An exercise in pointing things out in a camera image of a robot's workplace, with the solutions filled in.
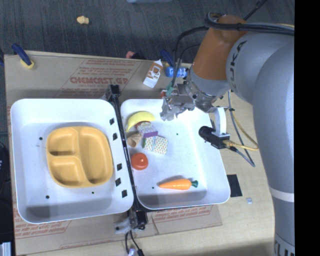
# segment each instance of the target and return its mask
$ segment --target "yellow plate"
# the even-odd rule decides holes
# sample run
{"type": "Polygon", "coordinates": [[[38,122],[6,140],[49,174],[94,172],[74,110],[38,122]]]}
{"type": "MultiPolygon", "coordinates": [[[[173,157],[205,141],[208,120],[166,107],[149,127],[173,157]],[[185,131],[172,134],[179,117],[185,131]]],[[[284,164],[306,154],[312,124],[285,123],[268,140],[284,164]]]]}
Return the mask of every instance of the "yellow plate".
{"type": "Polygon", "coordinates": [[[107,182],[114,171],[106,135],[89,126],[55,129],[46,141],[50,175],[59,185],[85,188],[107,182]]]}

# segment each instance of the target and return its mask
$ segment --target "yellow cable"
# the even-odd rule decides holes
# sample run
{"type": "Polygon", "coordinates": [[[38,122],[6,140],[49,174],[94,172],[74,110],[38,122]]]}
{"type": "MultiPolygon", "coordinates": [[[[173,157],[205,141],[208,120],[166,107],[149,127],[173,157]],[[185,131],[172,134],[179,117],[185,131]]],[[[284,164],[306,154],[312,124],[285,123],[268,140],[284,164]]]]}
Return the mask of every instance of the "yellow cable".
{"type": "Polygon", "coordinates": [[[249,147],[249,146],[245,146],[245,145],[241,145],[241,144],[237,144],[231,140],[225,139],[223,141],[223,143],[227,146],[227,147],[236,147],[236,148],[242,148],[245,150],[251,150],[251,151],[258,151],[259,148],[258,147],[249,147]]]}
{"type": "Polygon", "coordinates": [[[249,147],[249,146],[245,146],[245,145],[241,145],[241,144],[237,144],[231,140],[224,140],[223,143],[227,146],[227,147],[238,147],[238,148],[243,148],[246,150],[251,150],[251,151],[258,151],[259,150],[259,146],[258,143],[255,142],[255,140],[253,138],[251,138],[249,136],[249,134],[247,134],[247,132],[245,131],[245,129],[243,129],[243,127],[241,126],[241,124],[239,123],[238,119],[236,118],[235,113],[233,113],[233,119],[236,122],[237,126],[239,127],[239,129],[243,132],[243,134],[256,146],[256,147],[249,147]]]}

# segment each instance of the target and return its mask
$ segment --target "toy carrot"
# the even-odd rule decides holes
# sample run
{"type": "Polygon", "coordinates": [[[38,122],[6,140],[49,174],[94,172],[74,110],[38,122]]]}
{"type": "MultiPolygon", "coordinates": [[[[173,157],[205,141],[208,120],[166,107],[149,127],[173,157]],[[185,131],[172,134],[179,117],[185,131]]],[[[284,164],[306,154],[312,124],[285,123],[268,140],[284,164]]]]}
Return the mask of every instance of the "toy carrot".
{"type": "Polygon", "coordinates": [[[190,181],[186,178],[172,180],[163,184],[160,184],[159,187],[162,189],[172,189],[172,190],[188,190],[194,186],[195,188],[198,187],[198,181],[190,181]]]}

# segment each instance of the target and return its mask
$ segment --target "gray carpet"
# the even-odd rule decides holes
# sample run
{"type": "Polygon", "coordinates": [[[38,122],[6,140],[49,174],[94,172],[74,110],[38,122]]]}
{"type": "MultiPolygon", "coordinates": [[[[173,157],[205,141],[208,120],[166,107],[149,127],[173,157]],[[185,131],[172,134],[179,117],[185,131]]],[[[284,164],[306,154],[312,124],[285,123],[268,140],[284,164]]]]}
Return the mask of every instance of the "gray carpet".
{"type": "MultiPolygon", "coordinates": [[[[156,60],[160,50],[172,53],[177,36],[203,26],[208,11],[245,17],[258,0],[172,0],[128,3],[127,0],[1,0],[0,47],[13,54],[25,50],[124,58],[127,51],[156,60]],[[89,18],[88,25],[77,23],[89,18]]],[[[295,0],[268,0],[248,22],[295,24],[295,0]]],[[[201,42],[205,32],[184,38],[180,51],[201,42]]],[[[183,61],[192,62],[196,48],[183,61]]],[[[4,69],[0,67],[0,142],[8,147],[4,69]]],[[[10,198],[10,184],[1,197],[10,198]]]]}

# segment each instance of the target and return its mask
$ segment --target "robot logo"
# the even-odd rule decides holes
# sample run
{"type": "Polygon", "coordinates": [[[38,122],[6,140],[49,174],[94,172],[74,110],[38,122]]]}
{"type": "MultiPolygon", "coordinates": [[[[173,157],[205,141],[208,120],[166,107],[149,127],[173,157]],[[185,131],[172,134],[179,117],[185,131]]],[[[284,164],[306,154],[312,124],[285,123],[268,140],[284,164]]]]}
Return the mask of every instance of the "robot logo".
{"type": "Polygon", "coordinates": [[[283,244],[281,244],[281,240],[277,241],[274,240],[274,255],[275,256],[295,256],[295,253],[292,252],[292,250],[290,249],[290,245],[287,246],[288,248],[286,248],[286,243],[284,242],[283,244]]]}
{"type": "Polygon", "coordinates": [[[233,67],[236,65],[235,61],[236,61],[236,59],[237,59],[237,57],[238,57],[238,54],[239,54],[239,52],[240,52],[240,50],[241,50],[241,47],[242,47],[246,42],[247,42],[247,41],[242,41],[241,43],[238,44],[238,46],[236,47],[236,52],[233,53],[233,55],[232,55],[232,61],[230,62],[230,65],[232,66],[232,67],[230,67],[230,72],[231,72],[230,80],[232,81],[232,82],[231,82],[231,85],[232,85],[234,88],[236,88],[236,84],[234,83],[234,81],[235,81],[235,71],[234,71],[234,68],[233,68],[233,67]]]}

